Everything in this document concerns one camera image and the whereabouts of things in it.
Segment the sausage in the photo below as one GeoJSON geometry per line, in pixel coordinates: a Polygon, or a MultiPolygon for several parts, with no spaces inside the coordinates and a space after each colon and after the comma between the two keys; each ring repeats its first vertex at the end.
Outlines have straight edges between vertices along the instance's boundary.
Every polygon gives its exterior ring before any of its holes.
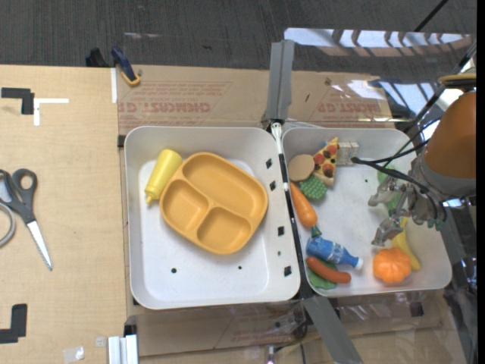
{"type": "Polygon", "coordinates": [[[332,268],[327,267],[314,256],[309,256],[306,259],[306,265],[319,277],[327,279],[333,283],[349,283],[352,279],[352,276],[348,272],[335,271],[332,268]]]}

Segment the mustard bottle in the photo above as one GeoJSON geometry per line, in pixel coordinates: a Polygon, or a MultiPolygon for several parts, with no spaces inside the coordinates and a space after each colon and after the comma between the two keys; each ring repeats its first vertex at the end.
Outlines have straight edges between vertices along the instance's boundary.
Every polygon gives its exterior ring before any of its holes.
{"type": "Polygon", "coordinates": [[[160,199],[161,192],[181,164],[182,157],[175,151],[164,149],[160,152],[145,187],[146,203],[149,204],[153,199],[160,199]]]}

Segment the pizza slice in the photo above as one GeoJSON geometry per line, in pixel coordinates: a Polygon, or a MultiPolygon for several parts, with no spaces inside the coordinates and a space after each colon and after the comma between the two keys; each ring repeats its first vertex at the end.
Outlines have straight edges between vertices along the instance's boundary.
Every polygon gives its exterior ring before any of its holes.
{"type": "Polygon", "coordinates": [[[338,137],[334,137],[323,149],[313,155],[315,170],[313,174],[328,187],[335,182],[336,154],[339,149],[338,137]]]}

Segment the scissor blade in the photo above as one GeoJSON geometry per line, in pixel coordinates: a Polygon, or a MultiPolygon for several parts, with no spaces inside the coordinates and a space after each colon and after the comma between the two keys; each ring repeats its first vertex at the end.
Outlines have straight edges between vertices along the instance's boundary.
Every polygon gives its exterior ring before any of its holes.
{"type": "Polygon", "coordinates": [[[40,256],[44,260],[44,263],[47,265],[48,269],[52,271],[51,258],[49,257],[47,247],[45,246],[44,239],[40,233],[39,224],[37,224],[37,221],[32,221],[27,224],[27,227],[29,228],[30,234],[32,234],[33,240],[36,242],[40,256]]]}

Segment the green vegetable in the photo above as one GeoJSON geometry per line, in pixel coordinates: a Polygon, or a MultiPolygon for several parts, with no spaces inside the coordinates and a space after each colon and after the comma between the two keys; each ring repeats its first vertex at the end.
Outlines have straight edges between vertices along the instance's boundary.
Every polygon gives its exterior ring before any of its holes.
{"type": "Polygon", "coordinates": [[[327,192],[325,183],[313,174],[307,179],[301,180],[299,186],[302,193],[309,199],[320,199],[327,192]]]}
{"type": "MultiPolygon", "coordinates": [[[[337,271],[337,268],[333,263],[330,263],[327,260],[323,260],[320,258],[317,259],[324,263],[328,268],[332,268],[333,270],[337,271]]],[[[308,268],[308,279],[310,280],[311,285],[316,288],[331,290],[336,287],[336,283],[328,281],[327,279],[323,279],[322,277],[315,274],[310,268],[308,268]]]]}

